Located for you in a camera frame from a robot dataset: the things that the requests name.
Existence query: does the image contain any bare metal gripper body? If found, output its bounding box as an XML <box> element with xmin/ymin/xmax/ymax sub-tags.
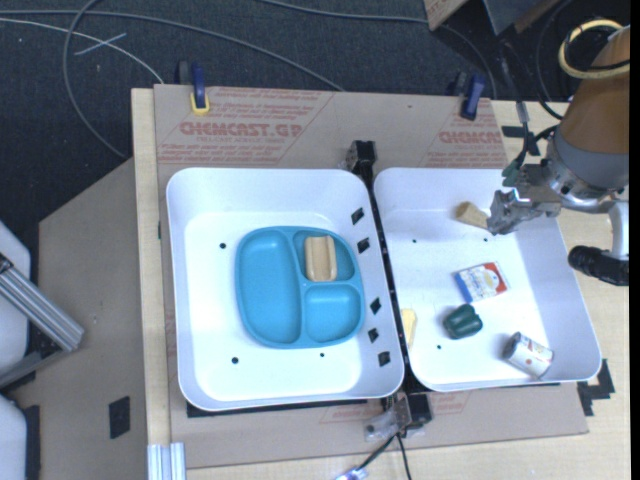
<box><xmin>514</xmin><ymin>162</ymin><xmax>617</xmax><ymax>219</ymax></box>

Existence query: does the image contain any tan toy bread piece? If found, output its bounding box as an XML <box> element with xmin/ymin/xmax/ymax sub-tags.
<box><xmin>454</xmin><ymin>201</ymin><xmax>494</xmax><ymax>231</ymax></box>

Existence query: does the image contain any white, blue and red carton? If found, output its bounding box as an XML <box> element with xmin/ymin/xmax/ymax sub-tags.
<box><xmin>453</xmin><ymin>261</ymin><xmax>512</xmax><ymax>305</ymax></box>

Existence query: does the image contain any white plastic tray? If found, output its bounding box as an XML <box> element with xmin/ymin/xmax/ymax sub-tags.
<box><xmin>165</xmin><ymin>166</ymin><xmax>406</xmax><ymax>414</ymax></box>
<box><xmin>372</xmin><ymin>166</ymin><xmax>603</xmax><ymax>394</ymax></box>

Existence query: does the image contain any green toy bell pepper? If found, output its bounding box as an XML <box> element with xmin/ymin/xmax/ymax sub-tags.
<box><xmin>441</xmin><ymin>303</ymin><xmax>484</xmax><ymax>341</ymax></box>

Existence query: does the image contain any small white can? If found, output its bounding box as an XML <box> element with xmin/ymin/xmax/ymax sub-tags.
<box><xmin>503</xmin><ymin>331</ymin><xmax>555</xmax><ymax>379</ymax></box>

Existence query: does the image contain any pale yellow toy cheese wedge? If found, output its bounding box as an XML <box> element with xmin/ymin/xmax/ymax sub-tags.
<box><xmin>399</xmin><ymin>308</ymin><xmax>418</xmax><ymax>350</ymax></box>

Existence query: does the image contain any tan toy hot dog bun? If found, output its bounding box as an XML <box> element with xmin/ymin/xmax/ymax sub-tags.
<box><xmin>303</xmin><ymin>234</ymin><xmax>338</xmax><ymax>284</ymax></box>

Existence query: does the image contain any brown cardboard board, red print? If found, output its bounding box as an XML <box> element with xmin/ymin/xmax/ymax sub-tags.
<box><xmin>152</xmin><ymin>83</ymin><xmax>591</xmax><ymax>470</ymax></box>

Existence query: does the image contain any blue divided plate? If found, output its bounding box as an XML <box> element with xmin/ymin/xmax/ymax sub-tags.
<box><xmin>234</xmin><ymin>225</ymin><xmax>364</xmax><ymax>349</ymax></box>

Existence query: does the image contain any black cylinder on white bracket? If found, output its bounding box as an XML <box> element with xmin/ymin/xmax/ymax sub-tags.
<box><xmin>567</xmin><ymin>200</ymin><xmax>631</xmax><ymax>287</ymax></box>

